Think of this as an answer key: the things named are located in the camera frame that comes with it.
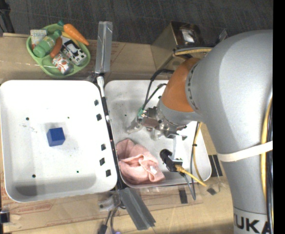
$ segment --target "green bottle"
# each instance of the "green bottle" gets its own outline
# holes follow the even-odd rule
[[[33,49],[34,55],[43,58],[53,49],[58,37],[62,35],[60,30],[55,30],[52,35],[45,36],[39,44]]]

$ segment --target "white strap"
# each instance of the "white strap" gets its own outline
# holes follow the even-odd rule
[[[269,152],[273,149],[273,141],[260,144],[257,146],[252,146],[247,149],[232,153],[232,154],[218,154],[218,159],[223,162],[233,162],[237,160],[241,160],[243,158],[252,157],[255,155],[264,154]]]

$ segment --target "metal stand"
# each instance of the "metal stand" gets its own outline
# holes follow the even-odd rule
[[[6,3],[5,0],[0,0],[0,15],[3,19],[3,22],[5,24],[6,30],[9,33],[14,33],[15,30],[12,26],[11,20],[10,20],[10,7],[9,4]]]

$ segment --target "gray floor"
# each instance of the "gray floor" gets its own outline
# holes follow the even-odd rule
[[[273,0],[6,0],[16,33],[71,23],[88,39],[112,21],[113,40],[152,43],[171,20],[226,28],[229,36],[273,28]]]

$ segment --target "pink towel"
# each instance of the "pink towel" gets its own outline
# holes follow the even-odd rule
[[[131,184],[157,183],[165,179],[157,159],[139,144],[125,139],[116,145],[122,175]]]

